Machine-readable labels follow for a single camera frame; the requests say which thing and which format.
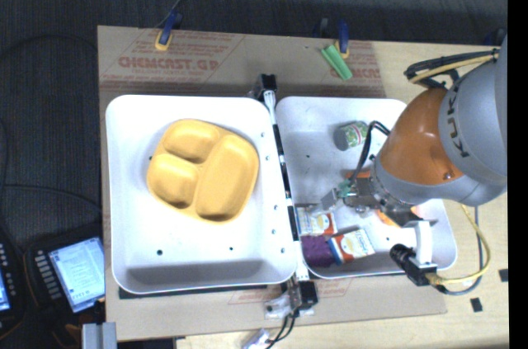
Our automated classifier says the green and white can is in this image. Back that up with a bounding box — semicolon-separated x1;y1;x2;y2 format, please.
332;120;370;152

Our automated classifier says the green ridged block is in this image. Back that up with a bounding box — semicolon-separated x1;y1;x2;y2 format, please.
320;44;354;83

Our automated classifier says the black block with thin wires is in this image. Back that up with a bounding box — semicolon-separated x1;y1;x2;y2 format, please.
283;280;319;309
255;73;278;101

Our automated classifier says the brown cardboard board red print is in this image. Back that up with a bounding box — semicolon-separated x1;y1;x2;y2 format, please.
97;25;449;342

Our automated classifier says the yellow divided plate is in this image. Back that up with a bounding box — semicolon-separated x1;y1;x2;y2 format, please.
145;118;262;224

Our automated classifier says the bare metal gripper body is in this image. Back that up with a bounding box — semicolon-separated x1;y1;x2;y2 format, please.
342;177;414;217

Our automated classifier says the white and orange carton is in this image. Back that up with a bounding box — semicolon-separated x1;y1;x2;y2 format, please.
295;207;338;238
327;228;377;266

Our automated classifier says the thin black and white rod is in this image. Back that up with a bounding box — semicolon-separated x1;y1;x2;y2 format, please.
262;90;310;281

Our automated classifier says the white plastic tray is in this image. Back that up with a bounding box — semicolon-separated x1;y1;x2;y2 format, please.
274;96;459;281
104;93;299;295

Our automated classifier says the black cylinder on white bracket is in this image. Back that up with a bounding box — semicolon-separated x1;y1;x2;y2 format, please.
389;219;439;287

